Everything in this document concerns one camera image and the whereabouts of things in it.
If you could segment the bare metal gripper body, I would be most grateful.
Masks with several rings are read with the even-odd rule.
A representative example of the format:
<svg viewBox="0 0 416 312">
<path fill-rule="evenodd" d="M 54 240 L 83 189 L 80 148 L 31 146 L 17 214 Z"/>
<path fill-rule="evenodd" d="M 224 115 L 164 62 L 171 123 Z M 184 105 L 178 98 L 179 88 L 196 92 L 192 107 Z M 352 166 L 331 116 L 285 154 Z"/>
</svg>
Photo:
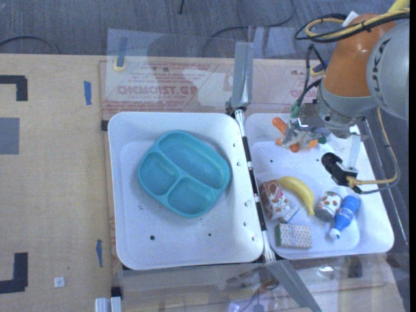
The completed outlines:
<svg viewBox="0 0 416 312">
<path fill-rule="evenodd" d="M 346 139 L 352 134 L 350 117 L 318 102 L 294 104 L 291 107 L 291 118 L 296 121 L 294 123 L 296 130 L 305 131 L 317 138 L 333 135 Z"/>
</svg>

